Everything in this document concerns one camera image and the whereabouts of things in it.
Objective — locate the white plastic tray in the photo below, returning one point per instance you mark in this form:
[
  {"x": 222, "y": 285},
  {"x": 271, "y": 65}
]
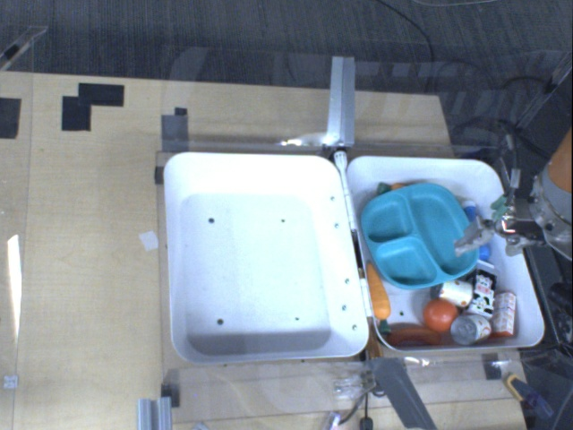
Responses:
[
  {"x": 515, "y": 276},
  {"x": 259, "y": 262}
]

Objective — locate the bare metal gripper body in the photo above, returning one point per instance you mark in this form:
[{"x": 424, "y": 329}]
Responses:
[{"x": 532, "y": 229}]

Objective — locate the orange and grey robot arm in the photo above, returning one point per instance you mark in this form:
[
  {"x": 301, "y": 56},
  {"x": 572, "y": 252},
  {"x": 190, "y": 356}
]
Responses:
[{"x": 560, "y": 175}]

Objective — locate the white carton with cow print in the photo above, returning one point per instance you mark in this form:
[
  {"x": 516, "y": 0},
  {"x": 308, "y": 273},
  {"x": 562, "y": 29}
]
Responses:
[{"x": 484, "y": 294}]

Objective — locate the orange toy ball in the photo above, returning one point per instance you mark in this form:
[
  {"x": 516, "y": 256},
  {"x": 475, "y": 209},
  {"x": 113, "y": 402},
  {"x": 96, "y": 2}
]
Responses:
[{"x": 440, "y": 315}]

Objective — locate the white bottle with blue cap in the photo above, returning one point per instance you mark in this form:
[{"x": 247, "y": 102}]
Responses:
[{"x": 469, "y": 208}]

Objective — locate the orange and white packet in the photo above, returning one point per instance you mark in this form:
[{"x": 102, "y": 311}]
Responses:
[{"x": 503, "y": 314}]

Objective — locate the red toy sausage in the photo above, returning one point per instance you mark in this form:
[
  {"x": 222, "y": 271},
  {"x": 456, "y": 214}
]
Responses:
[{"x": 414, "y": 337}]

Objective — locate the blue divided plate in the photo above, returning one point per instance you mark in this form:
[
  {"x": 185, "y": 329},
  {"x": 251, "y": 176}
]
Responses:
[{"x": 416, "y": 235}]

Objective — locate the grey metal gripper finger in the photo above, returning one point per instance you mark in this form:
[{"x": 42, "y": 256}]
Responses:
[
  {"x": 472, "y": 243},
  {"x": 478, "y": 226}
]

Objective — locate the small silver and orange can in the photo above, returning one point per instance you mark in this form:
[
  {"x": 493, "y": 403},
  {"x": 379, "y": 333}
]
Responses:
[{"x": 470, "y": 329}]

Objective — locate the orange toy carrot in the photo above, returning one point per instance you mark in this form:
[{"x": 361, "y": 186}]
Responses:
[
  {"x": 378, "y": 294},
  {"x": 385, "y": 188}
]

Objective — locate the blue round cap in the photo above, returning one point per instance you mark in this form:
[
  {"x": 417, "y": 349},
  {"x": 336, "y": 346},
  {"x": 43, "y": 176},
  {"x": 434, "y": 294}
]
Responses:
[{"x": 484, "y": 254}]

